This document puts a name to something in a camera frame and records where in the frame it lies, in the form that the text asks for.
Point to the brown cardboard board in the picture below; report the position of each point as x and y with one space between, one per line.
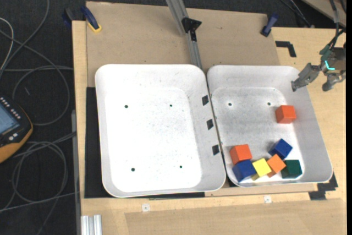
143 41

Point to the blue cube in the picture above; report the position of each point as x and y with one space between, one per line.
243 170
281 148

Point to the yellow cube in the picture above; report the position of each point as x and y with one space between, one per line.
261 167

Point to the green cube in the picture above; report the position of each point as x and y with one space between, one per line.
292 169

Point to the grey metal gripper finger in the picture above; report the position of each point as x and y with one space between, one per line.
330 83
305 76

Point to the light orange cube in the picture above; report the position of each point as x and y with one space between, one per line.
276 164

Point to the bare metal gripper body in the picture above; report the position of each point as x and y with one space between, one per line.
337 61

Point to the white plastic tray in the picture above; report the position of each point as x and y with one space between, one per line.
247 126
154 135

